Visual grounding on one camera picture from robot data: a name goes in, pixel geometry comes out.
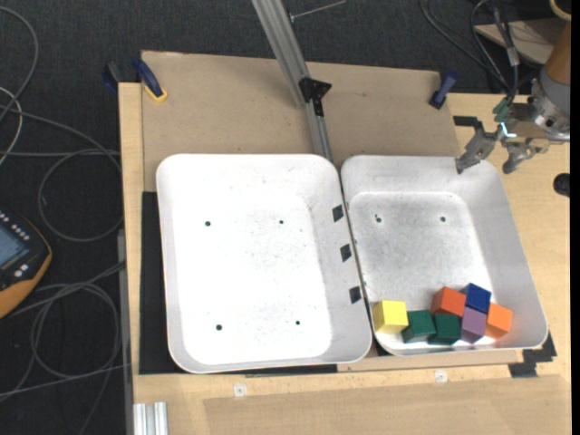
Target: wooden table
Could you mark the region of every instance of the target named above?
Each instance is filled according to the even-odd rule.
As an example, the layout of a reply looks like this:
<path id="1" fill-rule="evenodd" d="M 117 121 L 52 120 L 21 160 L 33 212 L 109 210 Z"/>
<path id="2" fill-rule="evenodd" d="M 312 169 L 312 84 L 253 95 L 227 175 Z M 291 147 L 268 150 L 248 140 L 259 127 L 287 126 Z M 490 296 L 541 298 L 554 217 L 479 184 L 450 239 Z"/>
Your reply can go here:
<path id="1" fill-rule="evenodd" d="M 477 116 L 493 131 L 491 111 L 500 98 L 450 94 L 445 108 L 447 114 Z M 171 435 L 571 433 L 570 207 L 569 198 L 552 189 L 554 177 L 569 172 L 569 144 L 553 146 L 515 173 L 502 174 L 557 351 L 552 362 L 537 365 L 538 377 L 512 378 L 506 363 L 523 357 L 511 350 L 467 360 L 468 353 L 427 360 L 365 358 L 332 374 L 140 375 L 140 205 L 147 187 L 143 103 L 148 98 L 139 84 L 124 83 L 119 100 L 133 399 L 166 401 Z M 456 128 L 461 150 L 472 134 L 469 128 Z M 501 169 L 507 157 L 498 145 L 488 160 Z M 239 383 L 246 386 L 246 397 L 234 396 Z"/>

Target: device screen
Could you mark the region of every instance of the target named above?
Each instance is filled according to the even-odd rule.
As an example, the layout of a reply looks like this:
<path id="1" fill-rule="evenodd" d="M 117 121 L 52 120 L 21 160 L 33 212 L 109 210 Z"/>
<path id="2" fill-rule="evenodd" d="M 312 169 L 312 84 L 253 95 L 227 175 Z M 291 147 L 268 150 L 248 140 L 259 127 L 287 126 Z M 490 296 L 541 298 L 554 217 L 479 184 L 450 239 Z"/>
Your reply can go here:
<path id="1" fill-rule="evenodd" d="M 25 255 L 28 248 L 5 228 L 0 226 L 0 267 L 16 256 Z"/>

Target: black floor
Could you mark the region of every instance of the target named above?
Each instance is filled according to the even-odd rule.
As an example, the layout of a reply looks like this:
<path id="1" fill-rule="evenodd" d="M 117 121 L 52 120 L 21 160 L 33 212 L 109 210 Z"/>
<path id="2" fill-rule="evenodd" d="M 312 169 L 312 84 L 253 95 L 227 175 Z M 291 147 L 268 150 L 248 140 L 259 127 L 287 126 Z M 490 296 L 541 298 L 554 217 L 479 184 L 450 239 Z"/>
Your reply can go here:
<path id="1" fill-rule="evenodd" d="M 341 0 L 284 1 L 289 12 L 299 14 Z M 517 4 L 505 5 L 508 20 L 550 16 L 547 0 L 501 1 Z M 505 92 L 501 82 L 481 66 L 472 44 L 473 3 L 430 0 L 430 9 L 446 34 L 476 61 L 429 24 L 418 2 L 346 0 L 344 5 L 299 18 L 295 31 L 304 58 L 433 70 L 441 75 L 453 70 L 459 73 L 455 92 Z M 107 150 L 119 148 L 116 98 L 102 82 L 102 68 L 108 61 L 115 61 L 124 78 L 132 81 L 131 58 L 143 49 L 272 57 L 250 0 L 0 0 L 0 7 L 4 8 L 0 11 L 0 87 L 17 93 L 33 65 L 34 39 L 11 13 L 17 12 L 33 27 L 39 44 L 34 75 L 19 96 L 22 108 L 88 134 Z M 489 22 L 485 14 L 477 15 L 478 24 Z M 508 78 L 503 50 L 484 44 Z M 522 73 L 534 69 L 524 66 Z M 1 104 L 10 100 L 0 92 Z M 0 121 L 0 150 L 9 147 L 16 130 L 17 118 L 7 114 Z M 14 151 L 85 149 L 95 149 L 95 144 L 58 125 L 24 118 Z M 0 165 L 0 202 L 36 224 L 54 251 L 51 268 L 40 285 L 89 280 L 118 261 L 117 221 L 122 206 L 118 170 L 102 155 L 78 155 L 45 180 L 58 160 L 9 156 Z M 70 240 L 91 237 L 97 239 Z M 117 275 L 96 285 L 119 309 Z M 26 304 L 46 297 L 37 292 Z M 0 433 L 76 434 L 86 421 L 83 433 L 124 433 L 123 384 L 121 370 L 116 369 L 121 364 L 119 356 L 110 373 L 55 385 L 45 386 L 61 378 L 46 371 L 38 360 L 27 372 L 32 326 L 39 311 L 0 320 Z M 98 371 L 110 360 L 114 325 L 109 306 L 84 289 L 53 304 L 35 348 L 51 369 L 62 374 Z M 26 379 L 19 385 L 23 376 Z M 16 387 L 20 391 L 6 398 Z"/>

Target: white cable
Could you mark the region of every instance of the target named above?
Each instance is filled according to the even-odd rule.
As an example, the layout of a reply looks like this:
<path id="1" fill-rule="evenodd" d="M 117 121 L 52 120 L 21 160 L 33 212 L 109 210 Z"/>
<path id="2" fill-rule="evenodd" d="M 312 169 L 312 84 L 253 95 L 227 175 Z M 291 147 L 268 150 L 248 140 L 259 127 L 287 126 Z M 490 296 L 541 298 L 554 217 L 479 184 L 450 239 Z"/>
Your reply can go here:
<path id="1" fill-rule="evenodd" d="M 24 116 L 22 114 L 22 106 L 20 106 L 20 102 L 15 98 L 15 95 L 10 91 L 8 91 L 7 89 L 5 89 L 4 87 L 0 87 L 0 92 L 4 92 L 6 95 L 12 98 L 12 100 L 14 100 L 14 105 L 16 105 L 16 109 L 18 110 L 18 112 L 20 112 L 20 114 L 18 115 L 18 129 L 16 129 L 16 134 L 12 139 L 12 143 L 5 152 L 6 154 L 2 158 L 0 158 L 0 166 L 2 166 L 5 159 L 8 157 L 8 154 L 14 149 L 16 143 L 18 142 L 18 139 L 20 138 L 20 132 L 22 132 L 22 125 L 24 123 L 23 119 Z"/>

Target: yellow block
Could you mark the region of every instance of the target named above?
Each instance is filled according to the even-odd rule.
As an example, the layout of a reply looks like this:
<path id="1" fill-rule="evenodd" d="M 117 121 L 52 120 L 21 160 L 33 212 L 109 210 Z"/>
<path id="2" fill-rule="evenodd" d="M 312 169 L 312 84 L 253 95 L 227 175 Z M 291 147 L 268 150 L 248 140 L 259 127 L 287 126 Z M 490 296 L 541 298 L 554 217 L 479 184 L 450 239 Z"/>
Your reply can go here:
<path id="1" fill-rule="evenodd" d="M 382 300 L 372 308 L 375 332 L 397 334 L 409 325 L 404 301 Z"/>

